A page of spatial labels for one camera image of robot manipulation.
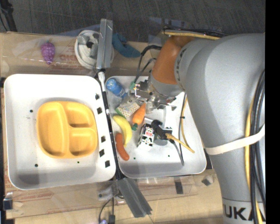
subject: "toy banana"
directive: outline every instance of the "toy banana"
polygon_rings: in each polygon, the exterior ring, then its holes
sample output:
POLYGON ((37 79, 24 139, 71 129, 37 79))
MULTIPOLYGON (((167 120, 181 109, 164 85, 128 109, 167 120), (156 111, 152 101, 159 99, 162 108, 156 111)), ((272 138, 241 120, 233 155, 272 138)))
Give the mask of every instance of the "toy banana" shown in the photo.
POLYGON ((122 130, 123 137, 125 140, 124 147, 126 147, 127 143, 131 140, 132 135, 133 135, 130 123, 124 117, 122 117, 120 115, 114 115, 113 119, 122 130))

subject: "blue cloth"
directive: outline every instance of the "blue cloth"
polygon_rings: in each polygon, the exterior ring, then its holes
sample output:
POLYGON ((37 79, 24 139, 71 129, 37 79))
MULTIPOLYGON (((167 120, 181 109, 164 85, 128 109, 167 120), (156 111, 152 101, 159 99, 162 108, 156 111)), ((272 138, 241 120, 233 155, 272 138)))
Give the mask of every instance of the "blue cloth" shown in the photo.
POLYGON ((126 43, 126 38, 118 33, 112 35, 112 45, 121 55, 128 58, 139 57, 141 53, 126 43))

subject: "white velcro band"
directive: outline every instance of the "white velcro band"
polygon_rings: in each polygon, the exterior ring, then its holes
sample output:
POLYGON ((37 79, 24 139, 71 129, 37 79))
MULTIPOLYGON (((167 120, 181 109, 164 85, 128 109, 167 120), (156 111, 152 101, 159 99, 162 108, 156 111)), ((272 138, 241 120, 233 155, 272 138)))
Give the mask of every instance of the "white velcro band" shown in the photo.
POLYGON ((239 139, 239 140, 235 140, 233 142, 223 144, 223 145, 220 145, 217 147, 206 147, 205 151, 209 155, 223 154, 223 153, 226 153, 226 152, 234 150, 234 149, 238 149, 241 147, 245 147, 245 146, 254 144, 254 143, 258 142, 259 140, 261 140, 263 136, 265 136, 265 124, 262 126, 261 130, 257 134, 254 134, 254 135, 251 135, 251 136, 239 139))

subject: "blue can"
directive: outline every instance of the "blue can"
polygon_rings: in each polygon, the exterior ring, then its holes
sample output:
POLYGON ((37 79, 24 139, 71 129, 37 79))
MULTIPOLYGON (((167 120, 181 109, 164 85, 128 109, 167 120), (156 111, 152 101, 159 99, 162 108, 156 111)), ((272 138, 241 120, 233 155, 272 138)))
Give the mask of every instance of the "blue can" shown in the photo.
POLYGON ((106 87, 117 97, 124 98, 126 96, 125 89, 115 78, 109 79, 106 83, 106 87))

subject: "yellow divided plate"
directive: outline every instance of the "yellow divided plate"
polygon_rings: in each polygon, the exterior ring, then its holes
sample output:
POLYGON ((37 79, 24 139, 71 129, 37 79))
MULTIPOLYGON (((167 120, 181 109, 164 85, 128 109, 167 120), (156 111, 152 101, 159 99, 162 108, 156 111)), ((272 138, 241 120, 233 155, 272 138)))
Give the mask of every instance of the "yellow divided plate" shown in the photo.
POLYGON ((93 112, 78 102, 53 101, 37 112, 37 137, 42 151, 52 158, 80 158, 98 145, 93 112))

